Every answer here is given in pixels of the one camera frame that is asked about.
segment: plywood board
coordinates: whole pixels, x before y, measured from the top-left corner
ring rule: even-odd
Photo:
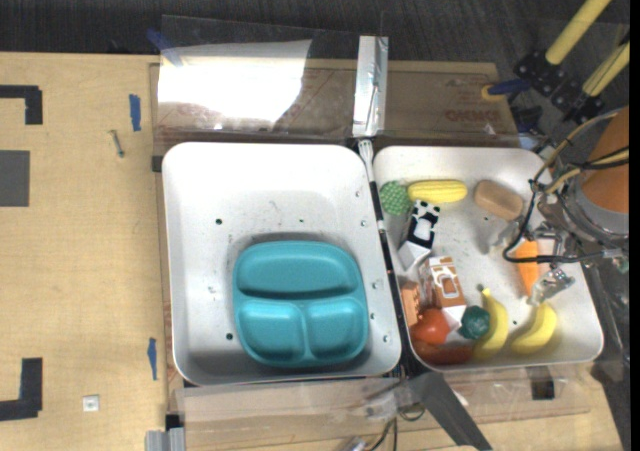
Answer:
[[[0,149],[31,155],[28,207],[0,207],[0,396],[42,357],[43,410],[0,422],[3,449],[142,450],[164,427],[166,375],[148,66],[156,57],[0,54],[3,84],[38,85],[44,124],[0,99]],[[129,94],[142,105],[134,132]],[[118,157],[110,129],[125,151]],[[147,357],[156,339],[158,380]],[[82,398],[100,396],[83,412]]]

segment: red tomato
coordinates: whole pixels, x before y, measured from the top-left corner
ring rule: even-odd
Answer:
[[[473,347],[468,345],[438,347],[423,341],[412,341],[412,344],[416,355],[434,366],[464,364],[473,357]]]
[[[425,309],[411,327],[411,337],[427,344],[443,344],[449,335],[449,323],[440,309]]]

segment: yellow pole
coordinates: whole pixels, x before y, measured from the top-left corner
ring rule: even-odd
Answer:
[[[547,61],[560,65],[611,0],[586,0],[560,36],[547,50]]]
[[[616,48],[609,57],[600,64],[589,79],[582,85],[582,91],[591,97],[597,97],[607,87],[611,80],[629,64],[631,57],[631,41]]]

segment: teal divided plate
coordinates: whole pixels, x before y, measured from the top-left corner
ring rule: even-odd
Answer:
[[[273,241],[247,248],[233,270],[233,311],[243,348],[269,366],[347,362],[369,334],[360,269],[328,243]]]

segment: toy banana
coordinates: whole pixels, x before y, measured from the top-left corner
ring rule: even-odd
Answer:
[[[536,307],[536,317],[533,325],[511,343],[515,353],[528,355],[543,348],[553,336],[558,317],[549,304],[542,303]]]
[[[505,306],[491,296],[488,288],[482,290],[482,300],[489,313],[489,331],[473,347],[473,356],[478,360],[486,360],[498,353],[509,335],[509,315]]]

